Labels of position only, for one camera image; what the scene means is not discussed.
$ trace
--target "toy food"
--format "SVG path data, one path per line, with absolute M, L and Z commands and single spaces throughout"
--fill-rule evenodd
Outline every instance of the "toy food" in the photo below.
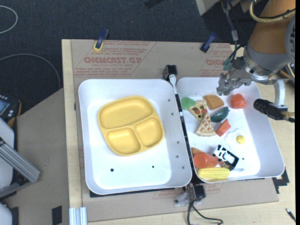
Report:
M 98 112 L 98 124 L 107 145 L 121 156 L 149 150 L 164 138 L 164 128 L 155 108 L 141 96 L 105 104 Z
M 196 134 L 199 136 L 213 136 L 216 134 L 210 120 L 209 114 L 205 114 L 203 120 L 198 127 Z
M 217 112 L 216 114 L 214 114 L 214 115 L 210 118 L 210 120 L 211 120 L 212 122 L 220 122 L 220 121 L 224 120 L 224 119 L 227 117 L 228 112 L 229 112 L 228 107 L 224 107 L 224 108 L 222 108 L 219 112 Z
M 214 155 L 218 158 L 219 165 L 228 168 L 230 171 L 235 168 L 239 161 L 236 155 L 220 144 L 215 149 Z
M 197 174 L 203 179 L 225 179 L 229 176 L 230 170 L 226 167 L 203 168 L 199 169 Z
M 243 135 L 237 135 L 236 139 L 237 143 L 243 144 L 245 143 L 245 137 Z
M 245 99 L 240 93 L 235 94 L 230 103 L 233 108 L 244 108 L 246 106 Z
M 222 136 L 230 128 L 231 128 L 231 125 L 229 124 L 228 119 L 226 119 L 216 130 L 216 134 L 218 134 L 219 136 Z
M 246 133 L 243 130 L 237 128 L 232 132 L 228 132 L 224 137 L 224 140 L 229 145 L 240 147 L 241 144 L 245 143 L 246 137 L 247 137 Z
M 196 168 L 215 167 L 218 164 L 218 158 L 205 152 L 198 152 L 193 156 Z
M 204 96 L 204 99 L 206 100 L 207 105 L 211 110 L 215 110 L 219 107 L 224 106 L 223 100 L 220 99 L 217 95 L 206 95 Z
M 191 148 L 191 151 L 192 151 L 192 156 L 194 156 L 198 152 L 202 152 L 201 150 L 199 150 L 197 148 Z
M 191 106 L 195 106 L 195 105 L 196 105 L 196 102 L 189 97 L 184 97 L 183 99 L 181 99 L 181 107 L 184 110 L 187 110 Z
M 204 115 L 207 113 L 206 101 L 198 100 L 196 104 L 188 109 L 198 120 L 202 121 Z

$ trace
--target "dark carpet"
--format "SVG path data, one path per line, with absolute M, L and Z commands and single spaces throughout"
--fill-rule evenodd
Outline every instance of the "dark carpet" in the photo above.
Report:
M 0 6 L 18 15 L 16 26 L 0 33 L 0 92 L 22 103 L 22 112 L 59 89 L 62 80 L 62 39 L 97 39 L 102 27 L 111 40 L 232 43 L 221 5 L 200 16 L 195 0 L 0 0 Z M 255 26 L 237 5 L 230 11 L 239 20 L 240 42 Z M 0 32 L 15 22 L 14 13 L 0 7 Z M 13 54 L 18 55 L 1 60 Z

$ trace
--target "table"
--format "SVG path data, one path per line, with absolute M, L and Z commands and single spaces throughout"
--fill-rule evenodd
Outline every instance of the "table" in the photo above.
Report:
M 167 44 L 165 53 L 176 49 L 180 43 Z M 198 54 L 199 51 L 194 49 L 189 53 Z M 80 164 L 77 141 L 76 113 L 74 110 L 75 93 L 74 93 L 74 77 L 72 67 L 72 46 L 71 40 L 62 40 L 63 54 L 63 74 L 64 74 L 64 98 L 65 98 L 65 118 L 66 118 L 66 138 L 67 138 L 67 169 L 68 169 L 68 190 L 69 190 L 69 206 L 71 208 L 80 208 L 83 206 L 83 198 L 81 193 Z M 258 84 L 261 97 L 269 101 L 274 101 L 274 91 L 272 86 Z M 294 87 L 287 84 L 285 94 L 285 104 L 290 111 L 294 111 Z M 224 224 L 293 224 L 294 221 L 285 211 L 289 208 L 295 213 L 295 126 L 286 121 L 270 120 L 276 140 L 282 152 L 287 174 L 290 183 L 286 187 L 280 187 L 278 194 L 279 201 L 272 203 L 262 203 L 255 205 L 246 205 L 239 207 L 220 208 L 202 210 L 202 214 L 210 218 L 220 218 Z M 92 222 L 89 224 L 186 224 L 186 212 L 176 212 L 172 214 L 144 216 L 126 219 L 116 219 L 107 221 Z M 199 224 L 208 223 L 202 218 L 196 217 L 196 213 L 192 212 L 191 221 Z

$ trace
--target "black wire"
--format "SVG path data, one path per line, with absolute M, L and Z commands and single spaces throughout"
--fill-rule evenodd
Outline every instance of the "black wire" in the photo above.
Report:
M 286 65 L 286 72 L 290 76 L 291 80 L 295 83 L 295 79 L 293 78 L 293 75 L 292 75 L 291 71 L 289 70 L 289 68 L 287 68 L 287 66 L 291 66 L 291 65 L 290 64 Z
M 229 58 L 232 58 L 233 56 L 233 59 L 235 58 L 235 55 L 236 55 L 236 52 L 241 48 L 241 47 L 244 47 L 247 45 L 247 42 L 243 42 L 242 44 L 240 44 L 230 55 L 229 55 Z
M 203 216 L 195 207 L 194 207 L 194 202 L 190 202 L 188 205 L 188 210 L 187 210 L 187 224 L 191 225 L 190 221 L 189 221 L 189 217 L 190 217 L 190 213 L 191 213 L 191 209 L 194 209 L 202 218 L 207 219 L 207 220 L 214 220 L 214 221 L 219 221 L 219 223 L 217 225 L 221 225 L 223 224 L 223 220 L 219 219 L 219 218 L 210 218 L 210 217 L 205 217 Z
M 230 26 L 230 29 L 231 29 L 231 32 L 233 31 L 236 31 L 234 25 L 233 25 L 233 22 L 231 21 L 230 19 L 230 16 L 229 16 L 229 11 L 228 11 L 228 7 L 227 7 L 227 3 L 229 3 L 230 6 L 232 6 L 229 2 L 229 0 L 224 0 L 224 3 L 223 3 L 223 7 L 225 9 L 225 15 L 226 15 L 226 18 L 227 18 L 227 21 L 228 21 L 228 24 Z M 233 34 L 232 34 L 232 39 L 234 41 L 234 51 L 233 51 L 233 56 L 231 58 L 231 61 L 232 62 L 235 58 L 235 55 L 236 55 L 236 52 L 237 52 L 237 47 L 238 47 L 238 39 L 235 39 Z
M 195 207 L 194 205 L 192 205 L 193 209 L 201 216 L 203 217 L 204 219 L 208 219 L 208 220 L 214 220 L 214 221 L 219 221 L 218 225 L 221 225 L 223 224 L 223 220 L 219 219 L 219 218 L 210 218 L 210 217 L 205 217 L 203 216 Z
M 278 14 L 276 16 L 272 16 L 272 17 L 259 17 L 259 18 L 266 18 L 266 19 L 272 19 L 272 18 L 278 18 L 278 17 L 283 17 L 284 19 L 287 19 L 288 17 L 285 17 L 286 14 L 289 14 L 292 11 L 295 11 L 296 9 L 293 8 L 292 10 L 287 10 L 285 13 L 282 14 Z
M 295 123 L 295 118 L 289 118 L 288 121 Z
M 244 32 L 244 30 L 241 28 L 241 26 L 240 26 L 240 24 L 239 24 L 239 21 L 238 21 L 238 19 L 236 18 L 236 13 L 234 12 L 232 3 L 231 3 L 229 0 L 227 0 L 227 2 L 228 2 L 229 6 L 230 6 L 230 8 L 231 8 L 231 10 L 232 10 L 232 13 L 233 13 L 233 15 L 234 15 L 234 21 L 235 21 L 237 27 L 238 27 L 238 28 L 240 29 L 240 31 L 247 37 L 248 35 L 247 35 L 247 34 Z

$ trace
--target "toy pizza slice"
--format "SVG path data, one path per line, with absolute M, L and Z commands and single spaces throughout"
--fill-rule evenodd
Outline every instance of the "toy pizza slice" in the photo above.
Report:
M 205 114 L 203 117 L 200 126 L 198 127 L 196 134 L 199 136 L 213 136 L 216 134 L 210 120 L 209 114 Z
M 188 110 L 199 120 L 202 121 L 203 117 L 207 113 L 207 106 L 205 100 L 198 100 L 194 106 L 191 106 Z

